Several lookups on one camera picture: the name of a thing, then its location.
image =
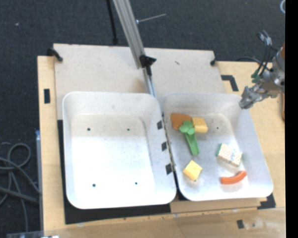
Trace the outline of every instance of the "wooden table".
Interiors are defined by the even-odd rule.
[[[122,234],[128,237],[131,229],[136,232],[137,228],[139,228],[145,229],[148,237],[158,237],[159,235],[152,234],[152,228],[155,228],[154,233],[164,234],[163,237],[185,237],[183,229],[179,225],[179,216],[190,216],[190,218],[193,218],[194,216],[217,215],[219,213],[244,214],[248,211],[255,212],[252,216],[263,214],[262,211],[256,210],[260,202],[266,200],[265,198],[221,200],[208,203],[201,202],[199,204],[175,200],[171,203],[171,214],[66,225],[57,127],[55,58],[39,56],[37,62],[43,182],[43,225],[45,231],[58,230],[59,233],[71,232],[71,234],[80,234],[79,232],[84,232],[84,234],[98,233],[97,237],[102,237],[101,234],[114,234],[114,232],[120,230]],[[241,95],[244,86],[252,85],[250,75],[256,69],[257,64],[253,62],[218,61],[216,65],[221,75],[233,76],[239,87],[239,91],[233,91],[230,82],[223,81],[227,93]],[[44,95],[46,89],[49,89],[49,103],[45,103],[46,99]],[[282,108],[283,99],[282,96],[279,96],[276,99],[267,99],[261,103],[257,103],[250,109],[274,183],[273,195],[277,209],[267,214],[273,216],[274,220],[280,225],[283,225],[285,219],[283,217],[276,219],[276,216],[279,216],[279,211],[284,213],[286,210],[285,122],[282,118]]]

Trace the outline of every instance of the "yellow connector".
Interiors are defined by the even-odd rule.
[[[201,117],[192,117],[193,127],[195,128],[195,132],[199,133],[207,133],[208,126],[205,123],[205,120]]]
[[[192,181],[195,181],[199,177],[201,171],[202,168],[196,162],[190,161],[190,163],[183,170],[183,174],[185,174]]]

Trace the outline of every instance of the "black floor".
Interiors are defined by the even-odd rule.
[[[266,30],[273,45],[285,41],[282,0],[130,0],[137,19],[166,13],[139,24],[145,47],[213,50],[218,60],[263,57],[263,43],[256,37]],[[114,17],[119,45],[127,44],[117,13]],[[37,181],[36,135],[39,129],[37,65],[53,43],[111,45],[106,0],[0,0],[0,156],[24,143],[32,150],[23,166]],[[20,164],[27,155],[17,147],[11,160]],[[36,196],[20,172],[22,193]],[[0,185],[8,186],[0,171]],[[26,203],[28,230],[40,229],[39,208]],[[19,199],[8,197],[0,206],[0,238],[25,231],[24,210]]]

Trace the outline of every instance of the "toy sausage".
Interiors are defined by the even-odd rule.
[[[233,177],[221,177],[222,184],[233,184],[237,183],[245,178],[247,175],[246,171],[240,171]]]

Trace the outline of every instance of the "empty white tray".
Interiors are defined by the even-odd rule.
[[[167,204],[176,195],[162,113],[142,93],[63,100],[66,193],[80,209]]]
[[[273,183],[249,110],[242,110],[239,100],[239,96],[230,94],[172,94],[165,97],[164,120],[174,168],[179,189],[187,199],[259,198],[272,193]],[[172,113],[205,119],[208,132],[196,133],[199,155],[193,156],[184,134],[173,129]],[[221,143],[243,152],[239,167],[216,158]],[[182,173],[191,160],[203,168],[196,181]],[[230,185],[220,183],[221,177],[234,176],[241,170],[247,172],[243,181]]]

